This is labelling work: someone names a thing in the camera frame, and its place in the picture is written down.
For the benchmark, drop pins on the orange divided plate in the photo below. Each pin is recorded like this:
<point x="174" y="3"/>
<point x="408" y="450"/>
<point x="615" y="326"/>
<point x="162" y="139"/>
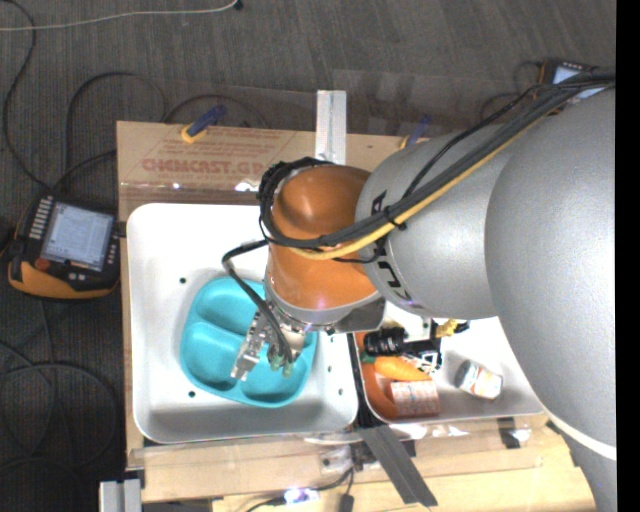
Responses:
<point x="374" y="395"/>

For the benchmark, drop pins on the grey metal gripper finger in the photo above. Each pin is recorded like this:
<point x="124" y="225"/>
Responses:
<point x="245" y="362"/>

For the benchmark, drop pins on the white and orange can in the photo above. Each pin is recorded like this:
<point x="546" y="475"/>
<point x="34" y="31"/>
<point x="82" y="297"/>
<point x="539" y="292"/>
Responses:
<point x="479" y="381"/>

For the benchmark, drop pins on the blue divided plate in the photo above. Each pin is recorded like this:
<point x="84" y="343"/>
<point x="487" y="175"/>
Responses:
<point x="210" y="345"/>

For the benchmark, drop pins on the white plastic tray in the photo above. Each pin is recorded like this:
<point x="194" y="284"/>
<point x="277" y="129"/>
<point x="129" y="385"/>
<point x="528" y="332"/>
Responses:
<point x="165" y="300"/>
<point x="480" y="407"/>

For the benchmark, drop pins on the brown cardboard board red print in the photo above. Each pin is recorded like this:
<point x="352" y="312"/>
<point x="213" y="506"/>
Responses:
<point x="210" y="165"/>

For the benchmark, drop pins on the pink and orange carton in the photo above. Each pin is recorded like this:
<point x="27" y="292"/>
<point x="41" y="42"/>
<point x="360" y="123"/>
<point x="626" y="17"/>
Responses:
<point x="415" y="399"/>

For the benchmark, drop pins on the orange carrot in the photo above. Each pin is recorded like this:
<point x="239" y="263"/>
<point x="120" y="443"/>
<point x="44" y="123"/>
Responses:
<point x="400" y="369"/>

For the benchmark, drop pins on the black cylinder on white bracket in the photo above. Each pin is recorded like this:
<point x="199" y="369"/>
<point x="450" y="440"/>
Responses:
<point x="385" y="343"/>

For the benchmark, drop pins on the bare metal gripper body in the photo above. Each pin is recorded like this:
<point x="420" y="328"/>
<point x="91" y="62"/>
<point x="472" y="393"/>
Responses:
<point x="280" y="331"/>

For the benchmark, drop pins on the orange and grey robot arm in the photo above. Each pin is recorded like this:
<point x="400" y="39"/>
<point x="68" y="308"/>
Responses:
<point x="450" y="240"/>

